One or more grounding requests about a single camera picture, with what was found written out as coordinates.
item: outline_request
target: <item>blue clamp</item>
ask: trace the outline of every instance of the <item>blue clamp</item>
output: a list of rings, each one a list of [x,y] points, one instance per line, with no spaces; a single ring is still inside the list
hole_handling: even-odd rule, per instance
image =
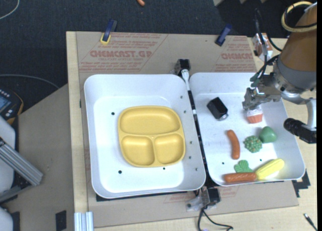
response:
[[[226,24],[225,28],[221,31],[219,37],[216,39],[215,43],[219,46],[222,46],[225,41],[225,37],[228,35],[231,29],[231,24]]]
[[[101,36],[101,43],[103,45],[107,45],[110,42],[110,39],[111,39],[110,33],[115,31],[116,26],[117,26],[117,21],[110,19],[107,24],[105,33],[103,33]]]

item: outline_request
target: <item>white tray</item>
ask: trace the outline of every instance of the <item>white tray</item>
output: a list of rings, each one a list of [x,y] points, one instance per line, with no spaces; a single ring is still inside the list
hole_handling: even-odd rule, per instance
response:
[[[104,198],[197,190],[206,174],[184,81],[173,74],[96,74],[84,85],[92,185]],[[186,153],[177,164],[139,168],[124,159],[119,114],[134,106],[172,108],[182,122]]]
[[[249,80],[253,75],[254,73],[235,72],[196,73],[190,78],[209,175],[215,183],[221,186],[237,184],[226,183],[223,175],[234,173],[233,167],[240,160],[247,160],[249,167],[256,170],[269,160],[283,159],[285,167],[277,175],[270,176],[262,182],[299,179],[305,172],[303,158],[295,136],[283,127],[288,117],[282,100],[261,104],[264,113],[262,122],[250,124],[247,121],[242,101],[244,101],[246,88],[250,86]],[[216,97],[219,97],[228,109],[229,116],[222,121],[216,120],[207,108],[208,102]],[[277,140],[263,144],[259,152],[249,152],[243,141],[248,136],[258,136],[265,126],[270,126],[275,131]],[[231,145],[225,134],[229,129],[235,131],[240,142],[240,159],[238,160],[231,158]]]

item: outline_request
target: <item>wooden table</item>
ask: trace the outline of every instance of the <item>wooden table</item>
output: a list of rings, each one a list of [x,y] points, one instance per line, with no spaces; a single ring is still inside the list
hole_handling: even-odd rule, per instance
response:
[[[76,32],[67,32],[67,62],[68,62],[68,87],[70,106],[70,130],[72,150],[72,172],[74,190],[75,212],[87,212],[89,210],[84,147],[82,114],[79,107],[80,89],[78,77],[77,40]],[[274,42],[283,47],[286,39],[274,39]],[[255,57],[257,68],[262,65],[260,59]],[[310,92],[306,96],[314,97],[316,93]],[[285,107],[289,117],[307,122],[307,110],[305,106],[297,106],[285,101]],[[278,208],[272,210],[248,211],[213,216],[217,223],[229,224],[234,230],[313,230],[303,214],[307,213],[315,225],[317,225],[317,170],[316,170],[316,144],[307,144],[298,139],[298,144],[307,168],[311,186],[300,190],[298,198],[299,206]],[[182,218],[166,221],[155,221],[121,226],[96,228],[95,230],[197,230],[197,219]],[[202,218],[202,228],[216,230],[219,227],[211,224],[206,218]]]

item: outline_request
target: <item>white cable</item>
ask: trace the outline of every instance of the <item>white cable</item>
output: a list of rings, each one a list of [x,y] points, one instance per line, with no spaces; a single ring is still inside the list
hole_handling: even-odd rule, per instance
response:
[[[16,5],[16,7],[13,9],[13,10],[11,10],[11,12],[9,12],[8,14],[6,14],[6,15],[4,15],[4,16],[1,16],[0,17],[0,20],[1,19],[3,19],[3,18],[5,18],[5,17],[7,17],[7,16],[9,16],[9,15],[11,15],[17,8],[18,8],[18,6],[19,6],[19,3],[20,3],[20,0],[17,0],[17,5]]]

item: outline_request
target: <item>yellow cable ring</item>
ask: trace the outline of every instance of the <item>yellow cable ring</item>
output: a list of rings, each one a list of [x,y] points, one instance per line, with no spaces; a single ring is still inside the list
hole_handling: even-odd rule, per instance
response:
[[[292,4],[291,6],[289,6],[286,10],[286,13],[288,14],[290,11],[292,11],[294,8],[298,7],[298,6],[302,6],[302,5],[307,5],[307,6],[311,6],[312,3],[311,2],[307,2],[307,1],[301,1],[301,2],[297,2]],[[317,25],[313,25],[310,27],[303,27],[303,28],[292,28],[290,26],[288,26],[285,22],[285,12],[282,15],[282,26],[284,27],[285,30],[289,31],[289,32],[308,32],[308,31],[312,31],[315,30],[317,28]]]

